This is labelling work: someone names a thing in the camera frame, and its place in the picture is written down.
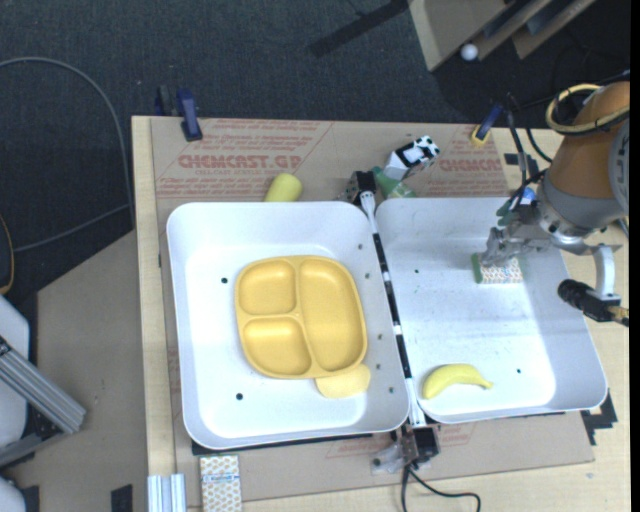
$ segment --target yellow plate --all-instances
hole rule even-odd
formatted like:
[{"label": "yellow plate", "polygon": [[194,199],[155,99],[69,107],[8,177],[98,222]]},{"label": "yellow plate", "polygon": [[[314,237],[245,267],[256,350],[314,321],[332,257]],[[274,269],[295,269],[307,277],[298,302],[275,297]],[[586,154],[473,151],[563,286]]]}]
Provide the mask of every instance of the yellow plate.
[{"label": "yellow plate", "polygon": [[283,256],[247,265],[235,284],[244,354],[270,377],[327,377],[355,368],[367,333],[353,277],[336,260]]}]

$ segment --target blue clamp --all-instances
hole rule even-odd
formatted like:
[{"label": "blue clamp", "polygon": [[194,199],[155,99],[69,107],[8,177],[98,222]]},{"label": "blue clamp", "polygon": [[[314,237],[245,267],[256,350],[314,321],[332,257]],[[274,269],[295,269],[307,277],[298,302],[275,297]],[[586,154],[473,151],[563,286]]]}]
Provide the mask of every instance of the blue clamp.
[{"label": "blue clamp", "polygon": [[178,89],[176,101],[178,113],[184,116],[181,126],[187,141],[202,139],[202,130],[200,130],[198,116],[196,115],[196,100],[191,91],[185,88]]}]

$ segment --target yellow banana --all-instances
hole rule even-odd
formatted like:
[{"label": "yellow banana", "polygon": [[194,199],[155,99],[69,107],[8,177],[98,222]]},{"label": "yellow banana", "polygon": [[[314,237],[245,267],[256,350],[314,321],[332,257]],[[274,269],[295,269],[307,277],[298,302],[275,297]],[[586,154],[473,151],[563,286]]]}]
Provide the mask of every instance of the yellow banana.
[{"label": "yellow banana", "polygon": [[493,383],[486,380],[471,364],[446,364],[427,376],[422,386],[422,396],[429,400],[453,384],[475,384],[485,389],[493,386]]}]

